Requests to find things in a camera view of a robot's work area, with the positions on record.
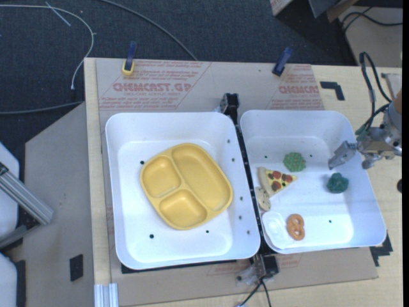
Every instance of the green toy food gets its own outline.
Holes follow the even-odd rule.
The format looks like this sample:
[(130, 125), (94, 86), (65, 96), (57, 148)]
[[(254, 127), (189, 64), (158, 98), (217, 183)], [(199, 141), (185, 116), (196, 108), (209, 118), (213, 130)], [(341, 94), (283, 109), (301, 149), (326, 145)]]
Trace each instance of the green toy food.
[(344, 178), (340, 173), (334, 173), (327, 183), (327, 188), (332, 193), (342, 193), (348, 188), (348, 183), (347, 178)]
[(305, 168), (305, 160), (298, 152), (290, 152), (284, 156), (284, 165), (289, 171), (302, 171)]

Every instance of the white cable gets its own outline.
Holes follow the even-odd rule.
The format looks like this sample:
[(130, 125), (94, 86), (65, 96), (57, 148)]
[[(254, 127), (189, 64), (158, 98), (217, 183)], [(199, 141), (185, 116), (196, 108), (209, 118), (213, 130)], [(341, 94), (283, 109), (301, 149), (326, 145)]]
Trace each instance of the white cable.
[(88, 52), (86, 53), (86, 55), (84, 56), (84, 58), (81, 60), (81, 62), (78, 64), (77, 68), (75, 69), (75, 72), (72, 76), (72, 80), (71, 80), (71, 90), (75, 90), (75, 86), (74, 86), (74, 80), (75, 77), (77, 76), (77, 72), (80, 69), (80, 67), (82, 66), (82, 64), (84, 63), (84, 59), (87, 58), (89, 56), (89, 54), (91, 53), (92, 49), (94, 48), (94, 32), (92, 32), (92, 29), (90, 28), (90, 26), (87, 24), (87, 22), (82, 19), (81, 17), (79, 17), (78, 15), (69, 12), (67, 10), (61, 9), (61, 8), (57, 8), (57, 7), (49, 7), (49, 6), (37, 6), (37, 5), (29, 5), (29, 4), (0, 4), (0, 7), (8, 7), (8, 8), (41, 8), (41, 9), (50, 9), (50, 10), (58, 10), (59, 12), (63, 12), (63, 13), (67, 13), (73, 17), (75, 17), (76, 19), (79, 19), (89, 30), (89, 32), (91, 33), (91, 46), (88, 49)]
[(156, 28), (158, 28), (159, 30), (164, 32), (167, 36), (169, 36), (172, 40), (174, 40), (185, 52), (187, 52), (190, 55), (190, 57), (193, 58), (193, 60), (198, 61), (197, 58), (193, 55), (193, 53), (191, 53), (191, 51), (189, 49), (187, 49), (186, 46), (184, 46), (174, 35), (172, 35), (172, 33), (167, 31), (166, 29), (164, 29), (161, 25), (154, 22), (153, 20), (151, 20), (147, 16), (144, 16), (144, 15), (142, 15), (141, 13), (139, 13), (139, 12), (137, 12), (135, 10), (132, 10), (132, 9), (130, 9), (128, 7), (125, 7), (122, 4), (115, 3), (114, 1), (110, 1), (110, 0), (96, 0), (96, 1), (100, 1), (100, 2), (103, 2), (103, 3), (110, 4), (111, 6), (118, 7), (120, 9), (125, 10), (127, 12), (130, 12), (131, 14), (136, 15), (136, 16), (142, 18), (143, 20), (145, 20), (146, 22), (154, 25)]

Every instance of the cardboard sheet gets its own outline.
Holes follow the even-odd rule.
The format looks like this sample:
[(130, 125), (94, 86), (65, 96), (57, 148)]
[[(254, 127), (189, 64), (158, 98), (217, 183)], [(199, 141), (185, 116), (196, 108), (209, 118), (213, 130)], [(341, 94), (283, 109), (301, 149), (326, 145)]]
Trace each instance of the cardboard sheet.
[[(115, 252), (105, 124), (122, 111), (217, 111), (224, 93), (239, 94), (240, 114), (250, 109), (322, 110), (311, 66), (288, 64), (277, 77), (273, 64), (136, 60), (134, 74), (126, 77), (122, 62), (96, 60), (111, 279), (118, 284), (120, 305), (248, 292), (251, 288), (236, 284), (236, 274), (250, 266), (249, 260), (143, 272), (123, 268)], [(269, 289), (377, 277), (369, 248), (279, 255), (277, 260), (280, 273), (266, 283)]]

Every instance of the blue clamp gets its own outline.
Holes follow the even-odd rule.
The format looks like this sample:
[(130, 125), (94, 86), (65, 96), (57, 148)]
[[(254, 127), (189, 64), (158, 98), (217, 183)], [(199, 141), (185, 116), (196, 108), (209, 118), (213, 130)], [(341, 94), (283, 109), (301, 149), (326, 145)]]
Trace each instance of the blue clamp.
[(131, 41), (129, 45), (128, 57), (122, 64), (123, 75), (131, 75), (134, 72), (137, 44), (136, 41)]
[(275, 64), (273, 68), (273, 74), (277, 76), (281, 76), (282, 72), (284, 71), (284, 65), (287, 63), (291, 55), (293, 54), (293, 49), (287, 47), (284, 52), (281, 54), (280, 59), (278, 62)]

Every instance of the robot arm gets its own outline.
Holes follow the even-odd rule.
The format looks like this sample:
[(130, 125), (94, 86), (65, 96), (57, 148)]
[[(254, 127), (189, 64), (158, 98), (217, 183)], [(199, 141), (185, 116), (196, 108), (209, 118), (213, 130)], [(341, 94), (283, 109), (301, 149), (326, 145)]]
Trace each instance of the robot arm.
[(356, 143), (344, 141), (328, 160), (330, 169), (346, 163), (356, 151), (365, 157), (362, 162), (364, 169), (373, 167), (374, 162), (383, 157), (402, 157), (402, 89), (397, 97), (380, 111), (384, 113), (380, 126), (366, 129), (363, 125), (356, 133)]

